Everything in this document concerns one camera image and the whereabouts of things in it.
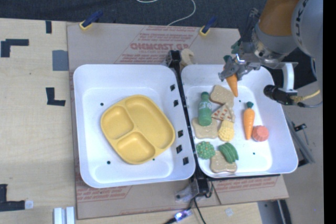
green bottle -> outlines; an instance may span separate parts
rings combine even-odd
[[[209,100],[209,93],[201,93],[201,101],[198,104],[198,123],[200,126],[208,126],[212,123],[212,106]]]

cardboard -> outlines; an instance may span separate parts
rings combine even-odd
[[[74,139],[77,218],[96,218],[185,209],[188,204],[177,201],[178,191],[189,180],[96,189],[87,186],[79,172],[73,73],[85,64],[146,63],[165,64],[170,50],[190,49],[195,64],[223,64],[230,47],[239,38],[237,29],[211,28],[207,36],[198,27],[93,24],[82,31],[78,23],[68,23],[69,80],[72,131]],[[288,198],[280,176],[237,178],[213,182],[214,193],[202,198],[198,205],[218,206],[241,202]]]

carrot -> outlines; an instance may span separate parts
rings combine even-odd
[[[247,109],[244,111],[243,121],[246,140],[249,140],[252,136],[255,112],[252,109],[253,103],[247,102]]]
[[[237,85],[237,75],[233,74],[226,78],[227,84],[229,84],[230,89],[235,97],[238,97],[238,85]]]

yellow and blue clip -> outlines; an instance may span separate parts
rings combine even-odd
[[[217,17],[212,16],[212,18],[207,22],[207,24],[204,25],[200,29],[199,34],[203,37],[205,37],[207,34],[209,34],[210,27],[212,27],[215,24],[216,21],[217,21]]]
[[[92,26],[92,23],[96,23],[101,16],[103,16],[103,12],[101,10],[99,10],[99,11],[91,14],[86,20],[82,21],[79,24],[79,27],[82,30],[85,31],[85,30],[89,29]]]

wooden table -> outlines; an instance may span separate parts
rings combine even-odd
[[[0,184],[7,200],[31,200],[33,209],[0,212],[1,223],[52,223],[56,207],[76,207],[69,73],[53,71],[52,51],[67,51],[66,22],[0,19],[0,40],[29,39],[0,58]],[[65,106],[47,105],[46,88]],[[230,208],[233,215],[228,215]],[[165,223],[177,211],[76,223]],[[201,208],[207,223],[260,224],[256,202]],[[183,223],[202,223],[196,209]]]

